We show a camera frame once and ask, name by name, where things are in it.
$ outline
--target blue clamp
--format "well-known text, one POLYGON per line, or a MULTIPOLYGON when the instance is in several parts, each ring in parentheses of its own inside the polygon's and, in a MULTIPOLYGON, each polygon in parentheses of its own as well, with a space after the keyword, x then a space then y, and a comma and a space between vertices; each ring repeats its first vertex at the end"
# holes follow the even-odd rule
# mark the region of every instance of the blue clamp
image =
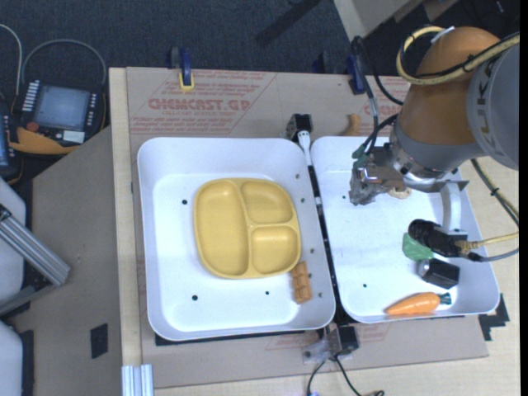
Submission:
POLYGON ((191 71, 191 56, 185 47, 172 47, 167 55, 167 68, 175 68, 179 61, 180 88, 183 91, 190 91, 195 88, 195 79, 191 71))
POLYGON ((350 54, 346 58, 345 64, 346 71, 351 76, 351 79, 348 84, 350 85, 352 92, 354 93, 354 95, 365 94, 365 84, 363 83, 360 71, 357 68, 356 58, 352 54, 350 54))

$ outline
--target table surface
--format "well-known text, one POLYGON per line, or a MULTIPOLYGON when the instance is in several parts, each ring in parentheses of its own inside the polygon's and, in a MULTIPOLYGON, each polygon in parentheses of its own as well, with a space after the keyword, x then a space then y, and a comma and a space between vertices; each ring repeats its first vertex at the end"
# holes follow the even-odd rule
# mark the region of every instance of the table surface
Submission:
MULTIPOLYGON (((141 365, 139 296, 135 261, 134 209, 130 192, 130 134, 127 111, 125 68, 111 68, 110 108, 114 161, 115 215, 119 263, 121 343, 123 365, 141 365)), ((518 207, 518 172, 507 169, 489 158, 483 168, 503 194, 518 207)), ((490 200, 489 192, 469 163, 460 168, 470 180, 469 198, 483 237, 511 233, 513 223, 500 205, 490 200)), ((511 243, 499 243, 488 249, 490 255, 511 249, 511 243)), ((401 365, 370 370, 348 371, 350 381, 364 395, 383 389, 387 395, 496 395, 521 394, 519 256, 495 262, 493 270, 509 315, 506 327, 493 328, 485 358, 401 365)), ((157 396, 169 395, 303 395, 308 375, 258 379, 221 384, 207 384, 173 389, 156 389, 157 396)), ((321 372, 312 390, 327 394, 352 394, 340 372, 321 372)))

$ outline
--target orange carrot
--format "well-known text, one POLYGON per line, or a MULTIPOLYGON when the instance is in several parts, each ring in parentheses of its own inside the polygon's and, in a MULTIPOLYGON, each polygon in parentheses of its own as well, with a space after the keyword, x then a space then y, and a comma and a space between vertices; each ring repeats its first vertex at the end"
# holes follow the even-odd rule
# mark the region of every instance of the orange carrot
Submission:
POLYGON ((409 296, 389 306, 385 312, 389 315, 427 314, 434 311, 440 304, 451 304, 450 294, 437 295, 433 292, 424 292, 409 296))

